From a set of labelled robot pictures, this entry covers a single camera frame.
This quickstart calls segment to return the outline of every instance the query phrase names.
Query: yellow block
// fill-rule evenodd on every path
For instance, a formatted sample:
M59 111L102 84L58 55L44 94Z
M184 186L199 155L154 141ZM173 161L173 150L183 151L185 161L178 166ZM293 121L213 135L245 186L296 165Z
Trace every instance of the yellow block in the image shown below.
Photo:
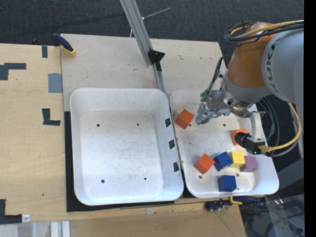
M240 168L243 166L245 162L245 157L242 151L231 151L229 153L230 158L232 159L233 163L229 165L232 168Z

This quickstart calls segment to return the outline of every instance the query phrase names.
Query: blue and yellow clamp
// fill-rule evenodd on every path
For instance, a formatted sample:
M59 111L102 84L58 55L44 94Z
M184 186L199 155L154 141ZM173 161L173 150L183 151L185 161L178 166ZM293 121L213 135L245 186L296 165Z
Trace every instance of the blue and yellow clamp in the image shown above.
M53 39L58 42L60 45L63 46L63 50L65 50L66 52L70 53L70 54L74 54L74 52L76 51L76 49L71 46L68 41L66 41L63 37L61 37L59 34L54 33L53 34Z

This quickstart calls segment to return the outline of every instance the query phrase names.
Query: blue block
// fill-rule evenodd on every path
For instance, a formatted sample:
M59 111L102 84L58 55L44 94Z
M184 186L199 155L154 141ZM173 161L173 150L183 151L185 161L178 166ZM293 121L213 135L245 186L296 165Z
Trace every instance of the blue block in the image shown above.
M217 171L220 171L223 167L226 167L227 165L233 163L233 160L229 157L227 152L223 152L217 157L215 157L214 161L214 166L217 169Z
M232 192L237 188L235 176L223 175L218 178L218 190L220 192Z

